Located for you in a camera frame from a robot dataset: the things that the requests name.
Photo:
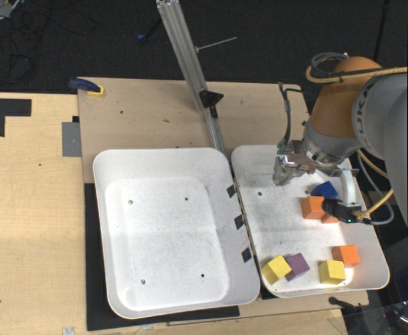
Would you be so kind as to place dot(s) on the pale wood board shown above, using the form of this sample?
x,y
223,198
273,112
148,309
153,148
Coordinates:
x,y
148,117

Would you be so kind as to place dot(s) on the black cylinder on white bracket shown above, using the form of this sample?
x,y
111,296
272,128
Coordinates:
x,y
345,204

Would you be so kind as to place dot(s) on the orange cube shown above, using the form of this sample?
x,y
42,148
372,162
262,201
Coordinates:
x,y
329,219
312,208
347,255

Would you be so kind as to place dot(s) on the white plastic tray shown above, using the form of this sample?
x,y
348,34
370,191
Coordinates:
x,y
284,222
168,236

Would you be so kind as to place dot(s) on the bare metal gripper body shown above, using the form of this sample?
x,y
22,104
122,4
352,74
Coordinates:
x,y
310,159

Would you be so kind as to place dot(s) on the yellow cube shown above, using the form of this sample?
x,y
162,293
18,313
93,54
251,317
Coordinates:
x,y
332,272
276,269

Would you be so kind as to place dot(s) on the blue cube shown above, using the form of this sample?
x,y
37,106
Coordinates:
x,y
325,189

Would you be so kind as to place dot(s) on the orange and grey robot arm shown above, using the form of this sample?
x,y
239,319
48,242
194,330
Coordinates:
x,y
374,117

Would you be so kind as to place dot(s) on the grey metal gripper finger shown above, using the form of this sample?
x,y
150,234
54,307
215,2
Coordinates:
x,y
281,176
299,173

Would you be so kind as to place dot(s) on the purple cube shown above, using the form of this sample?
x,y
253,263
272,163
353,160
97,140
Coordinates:
x,y
297,266

